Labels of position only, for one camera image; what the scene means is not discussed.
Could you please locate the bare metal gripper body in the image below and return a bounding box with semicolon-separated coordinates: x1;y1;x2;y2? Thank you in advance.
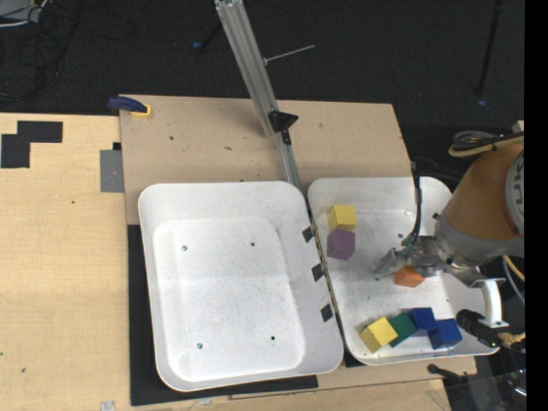
401;235;462;278

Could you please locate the orange cube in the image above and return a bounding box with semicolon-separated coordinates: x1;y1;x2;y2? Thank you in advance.
394;265;426;289

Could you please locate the white plastic tray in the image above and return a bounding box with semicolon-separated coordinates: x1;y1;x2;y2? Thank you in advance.
307;176;501;366
137;180;345;393

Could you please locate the blue cube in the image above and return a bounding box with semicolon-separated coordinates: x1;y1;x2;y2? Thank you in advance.
427;318;464;351
408;307;438;338

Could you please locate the purple cube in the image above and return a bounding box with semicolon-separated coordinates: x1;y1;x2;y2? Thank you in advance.
325;228;357;262

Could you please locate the green cube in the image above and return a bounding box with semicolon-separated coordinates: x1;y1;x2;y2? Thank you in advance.
388;312;419;348

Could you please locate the yellow cube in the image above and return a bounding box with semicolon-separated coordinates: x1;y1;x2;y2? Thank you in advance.
359;316;399;354
326;204;358;233

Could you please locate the pale wood board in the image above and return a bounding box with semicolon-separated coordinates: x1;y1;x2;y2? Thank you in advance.
117;94;479;398

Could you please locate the black cylinder on white bracket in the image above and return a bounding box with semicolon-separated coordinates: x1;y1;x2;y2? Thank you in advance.
455;277;511;348

